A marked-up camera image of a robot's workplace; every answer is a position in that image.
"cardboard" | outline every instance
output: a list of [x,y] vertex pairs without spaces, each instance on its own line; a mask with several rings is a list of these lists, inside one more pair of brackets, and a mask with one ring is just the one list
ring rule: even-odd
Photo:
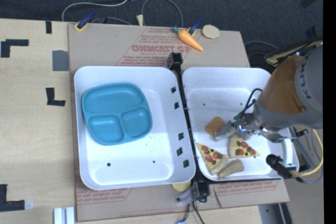
[[[83,66],[165,66],[171,52],[183,56],[182,70],[189,67],[249,67],[239,32],[220,31],[209,39],[197,31],[203,52],[180,41],[170,28],[150,26],[93,25],[78,33],[68,25],[71,76],[72,127],[75,153],[77,221],[184,212],[175,204],[178,191],[171,185],[92,190],[79,175],[77,123],[73,76]],[[210,185],[207,202],[199,210],[287,202],[283,179]]]

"toy carrot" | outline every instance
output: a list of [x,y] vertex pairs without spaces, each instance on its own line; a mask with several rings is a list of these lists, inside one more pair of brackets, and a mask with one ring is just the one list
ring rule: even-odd
[[204,49],[202,48],[201,44],[198,43],[198,41],[192,36],[190,35],[187,30],[185,29],[181,29],[179,30],[176,26],[173,28],[173,31],[175,33],[177,33],[178,35],[178,38],[180,40],[182,40],[184,43],[188,44],[189,46],[197,49],[197,50],[200,50],[200,51],[203,51]]

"pizza slice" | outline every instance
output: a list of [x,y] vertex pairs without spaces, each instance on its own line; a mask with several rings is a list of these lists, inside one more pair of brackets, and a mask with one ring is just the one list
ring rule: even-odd
[[245,158],[260,156],[260,153],[252,148],[246,141],[243,141],[237,134],[229,138],[228,153],[230,158]]
[[229,156],[200,143],[196,143],[196,145],[202,155],[206,167],[209,170],[209,173],[211,175],[218,174],[227,164]]

